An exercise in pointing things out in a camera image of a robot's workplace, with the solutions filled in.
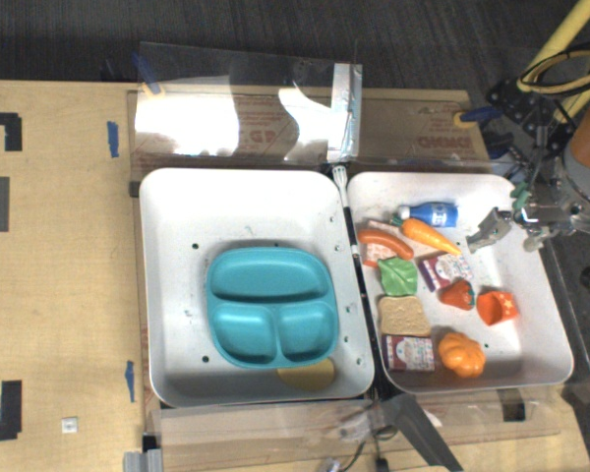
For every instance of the orange sausage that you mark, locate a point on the orange sausage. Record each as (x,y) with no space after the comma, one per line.
(388,241)

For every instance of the orange pumpkin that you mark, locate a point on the orange pumpkin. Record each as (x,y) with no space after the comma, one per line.
(462,355)

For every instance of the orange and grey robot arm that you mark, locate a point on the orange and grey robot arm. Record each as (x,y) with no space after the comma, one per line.
(584,150)

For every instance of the orange carrot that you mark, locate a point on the orange carrot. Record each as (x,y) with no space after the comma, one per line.
(425,233)

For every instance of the blue bottle white cap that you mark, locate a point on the blue bottle white cap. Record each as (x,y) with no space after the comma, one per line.
(435,214)

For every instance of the yellow round biscuit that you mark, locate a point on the yellow round biscuit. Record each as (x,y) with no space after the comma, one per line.
(310,376)

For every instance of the blue divided plate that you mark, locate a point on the blue divided plate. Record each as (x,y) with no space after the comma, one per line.
(270,308)

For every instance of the purple and white carton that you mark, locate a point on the purple and white carton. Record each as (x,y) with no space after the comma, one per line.
(445,268)
(409,353)

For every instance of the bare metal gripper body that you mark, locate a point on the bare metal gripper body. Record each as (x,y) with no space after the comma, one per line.
(553,213)

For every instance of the white plastic tray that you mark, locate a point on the white plastic tray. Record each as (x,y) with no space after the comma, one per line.
(526,347)
(177,263)

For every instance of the tan bread slice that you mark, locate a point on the tan bread slice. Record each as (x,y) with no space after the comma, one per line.
(403,316)

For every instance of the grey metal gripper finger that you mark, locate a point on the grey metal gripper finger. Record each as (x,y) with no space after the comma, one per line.
(491,226)
(536,240)

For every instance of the white and red pizza slice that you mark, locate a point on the white and red pizza slice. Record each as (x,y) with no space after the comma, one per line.
(377,253)

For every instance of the red bell pepper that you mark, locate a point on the red bell pepper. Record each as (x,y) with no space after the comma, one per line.
(458,295)

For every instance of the small white square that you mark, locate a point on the small white square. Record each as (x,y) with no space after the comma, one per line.
(69,425)

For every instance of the thin black and white rod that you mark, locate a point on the thin black and white rod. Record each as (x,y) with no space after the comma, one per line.
(352,236)

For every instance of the green lettuce leaf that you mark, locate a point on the green lettuce leaf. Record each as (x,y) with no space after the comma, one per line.
(398,277)

